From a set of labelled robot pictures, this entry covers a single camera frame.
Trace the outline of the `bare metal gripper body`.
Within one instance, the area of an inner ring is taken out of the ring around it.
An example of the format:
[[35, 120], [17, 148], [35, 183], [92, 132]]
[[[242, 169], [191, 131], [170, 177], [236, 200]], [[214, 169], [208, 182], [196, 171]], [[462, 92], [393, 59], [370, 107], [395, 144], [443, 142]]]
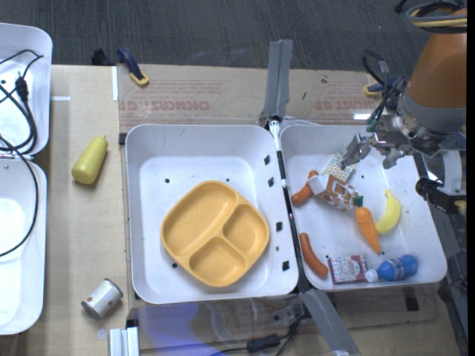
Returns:
[[382, 115], [371, 136], [371, 145], [380, 151], [396, 148], [405, 155], [420, 153], [432, 157], [451, 149], [451, 134], [430, 131], [410, 116]]

